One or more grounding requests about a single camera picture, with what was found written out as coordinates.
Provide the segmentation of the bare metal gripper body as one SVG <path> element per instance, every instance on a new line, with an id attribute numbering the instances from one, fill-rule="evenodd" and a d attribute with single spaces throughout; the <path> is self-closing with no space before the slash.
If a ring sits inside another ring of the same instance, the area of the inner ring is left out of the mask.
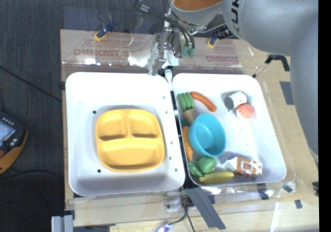
<path id="1" fill-rule="evenodd" d="M 177 58 L 194 57 L 194 34 L 203 32 L 207 27 L 206 23 L 189 22 L 173 12 L 165 14 L 151 12 L 151 16 L 164 22 L 163 31 L 156 37 L 157 47 L 161 53 L 170 50 Z"/>

